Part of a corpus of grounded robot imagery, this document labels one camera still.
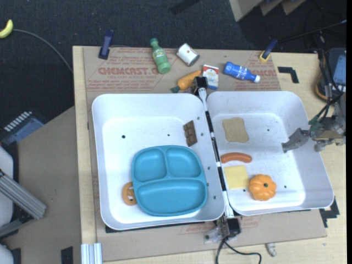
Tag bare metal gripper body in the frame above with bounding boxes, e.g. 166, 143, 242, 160
309, 115, 347, 152

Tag white plastic tray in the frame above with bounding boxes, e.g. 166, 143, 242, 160
205, 90, 336, 217
91, 93, 227, 232

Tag orange pumpkin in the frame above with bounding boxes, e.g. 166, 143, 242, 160
248, 173, 277, 202

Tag tan bread slice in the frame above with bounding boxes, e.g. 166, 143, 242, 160
222, 117, 250, 144

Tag orange sausage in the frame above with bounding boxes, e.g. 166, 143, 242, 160
220, 152, 253, 164

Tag yellow cheese slice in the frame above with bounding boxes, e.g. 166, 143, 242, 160
223, 164, 250, 191

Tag thin black and white rod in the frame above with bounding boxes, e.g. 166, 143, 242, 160
197, 87, 235, 219

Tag blue bottle white cap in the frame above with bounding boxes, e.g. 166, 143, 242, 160
222, 61, 261, 84

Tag brown chocolate bar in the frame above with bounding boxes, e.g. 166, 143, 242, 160
183, 120, 199, 147

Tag white and orange carton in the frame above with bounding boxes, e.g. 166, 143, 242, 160
201, 63, 220, 91

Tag orange carrot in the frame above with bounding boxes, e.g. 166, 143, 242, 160
170, 69, 202, 94

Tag blue divided plate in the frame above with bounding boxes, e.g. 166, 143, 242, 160
130, 145, 208, 217

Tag white can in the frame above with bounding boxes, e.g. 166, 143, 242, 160
175, 42, 201, 67

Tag green bottle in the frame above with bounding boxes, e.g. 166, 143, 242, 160
149, 37, 172, 75

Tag brown cardboard board red print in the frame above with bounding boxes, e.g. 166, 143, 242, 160
82, 46, 328, 262

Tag orange pretzel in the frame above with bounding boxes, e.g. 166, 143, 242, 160
122, 181, 138, 206

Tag yellow banana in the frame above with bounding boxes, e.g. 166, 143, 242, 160
0, 19, 14, 39

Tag black block with thin wires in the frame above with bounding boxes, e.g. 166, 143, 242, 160
192, 76, 208, 91
225, 217, 243, 237

